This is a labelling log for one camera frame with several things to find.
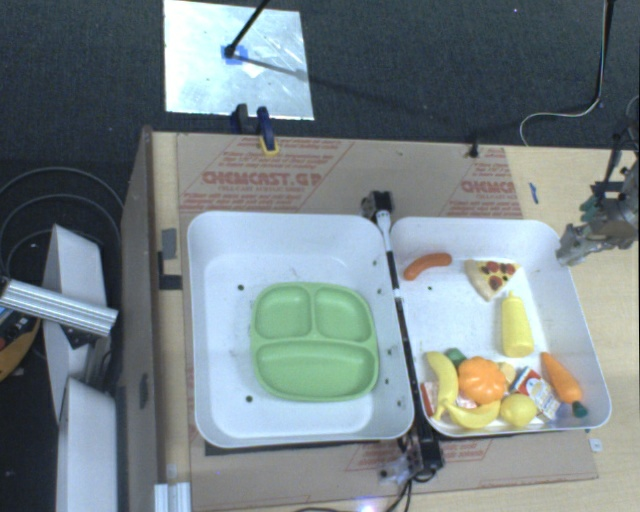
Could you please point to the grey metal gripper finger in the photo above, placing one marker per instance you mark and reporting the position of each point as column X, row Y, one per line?
column 597, row 245
column 569, row 245

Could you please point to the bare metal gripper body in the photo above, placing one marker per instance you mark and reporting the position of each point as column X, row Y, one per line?
column 621, row 220

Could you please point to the pizza slice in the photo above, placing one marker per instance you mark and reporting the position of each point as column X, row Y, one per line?
column 487, row 277

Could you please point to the yellow squeeze bottle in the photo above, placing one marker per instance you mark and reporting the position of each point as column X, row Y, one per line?
column 516, row 327

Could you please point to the orange carrot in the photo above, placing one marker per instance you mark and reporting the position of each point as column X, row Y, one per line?
column 561, row 380

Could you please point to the white plastic tray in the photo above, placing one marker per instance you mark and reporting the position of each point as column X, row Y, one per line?
column 220, row 240
column 450, row 320

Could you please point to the orange sausage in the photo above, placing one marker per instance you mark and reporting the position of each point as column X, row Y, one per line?
column 426, row 265

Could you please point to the red and white carton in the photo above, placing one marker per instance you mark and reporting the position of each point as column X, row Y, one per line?
column 537, row 392

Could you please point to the green toy vegetable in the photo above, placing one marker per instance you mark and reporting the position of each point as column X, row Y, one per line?
column 454, row 356

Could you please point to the orange pumpkin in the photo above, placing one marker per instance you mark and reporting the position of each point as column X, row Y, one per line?
column 481, row 381

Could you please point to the yellow lemon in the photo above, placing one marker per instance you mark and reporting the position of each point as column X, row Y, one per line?
column 518, row 410

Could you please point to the thin black and white rod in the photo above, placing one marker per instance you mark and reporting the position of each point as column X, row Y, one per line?
column 395, row 280

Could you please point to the yellow banana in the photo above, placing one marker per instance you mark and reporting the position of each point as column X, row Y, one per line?
column 446, row 380
column 472, row 416

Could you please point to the red and white packet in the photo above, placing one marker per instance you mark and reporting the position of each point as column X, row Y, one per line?
column 428, row 397

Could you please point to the brown cardboard board red print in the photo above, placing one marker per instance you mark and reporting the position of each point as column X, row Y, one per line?
column 310, row 170

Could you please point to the green divided plate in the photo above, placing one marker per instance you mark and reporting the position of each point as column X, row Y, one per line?
column 314, row 367

